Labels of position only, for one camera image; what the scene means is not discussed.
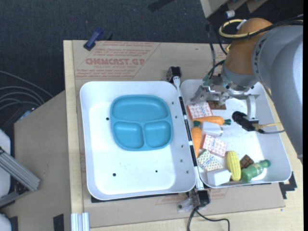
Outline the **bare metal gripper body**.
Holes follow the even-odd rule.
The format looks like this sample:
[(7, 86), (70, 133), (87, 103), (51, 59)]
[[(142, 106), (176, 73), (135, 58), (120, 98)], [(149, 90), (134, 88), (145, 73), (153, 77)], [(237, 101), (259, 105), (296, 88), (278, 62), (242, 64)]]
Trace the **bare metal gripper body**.
[(209, 100), (218, 101), (218, 95), (228, 93), (229, 98), (245, 99), (252, 86), (238, 85), (225, 76), (213, 76), (209, 84)]

